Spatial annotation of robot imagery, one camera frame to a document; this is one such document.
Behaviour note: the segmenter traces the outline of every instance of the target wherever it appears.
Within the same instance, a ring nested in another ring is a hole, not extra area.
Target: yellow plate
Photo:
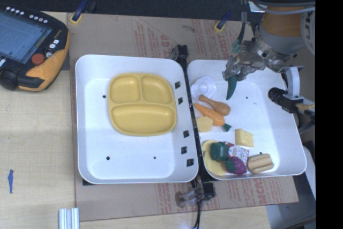
[[[155,136],[171,131],[177,120],[172,87],[162,77],[124,73],[108,87],[112,125],[125,135]]]

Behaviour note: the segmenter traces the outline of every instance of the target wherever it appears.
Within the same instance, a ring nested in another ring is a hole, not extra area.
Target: red button
[[[31,61],[33,62],[33,64],[38,66],[44,62],[44,56],[42,54],[34,54],[31,57]]]

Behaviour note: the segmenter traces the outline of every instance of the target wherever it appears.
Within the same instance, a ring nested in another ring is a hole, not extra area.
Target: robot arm
[[[242,41],[237,55],[230,56],[223,77],[228,81],[227,99],[242,81],[266,67],[287,77],[288,91],[273,90],[272,101],[289,113],[299,110],[304,98],[299,95],[299,70],[285,62],[307,47],[315,54],[315,0],[248,0],[265,11],[251,41]]]

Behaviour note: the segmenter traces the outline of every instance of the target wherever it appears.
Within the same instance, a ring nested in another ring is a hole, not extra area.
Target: cardboard sheet
[[[219,34],[213,30],[215,23],[215,20],[202,19],[84,14],[78,25],[68,24],[71,31],[69,55],[74,173],[80,221],[161,215],[197,209],[176,205],[175,195],[189,191],[190,183],[92,185],[82,179],[77,165],[77,59],[86,54],[166,58],[177,44],[181,44],[188,45],[189,62],[196,59],[227,60],[241,23],[228,21]],[[250,40],[251,27],[247,25],[245,29],[244,39]],[[204,204],[204,211],[298,201],[291,176],[216,181],[214,186],[216,197]]]

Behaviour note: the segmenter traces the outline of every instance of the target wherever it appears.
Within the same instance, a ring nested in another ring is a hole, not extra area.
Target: yellow sponge
[[[240,146],[253,147],[253,136],[242,129],[235,130],[235,143]]]

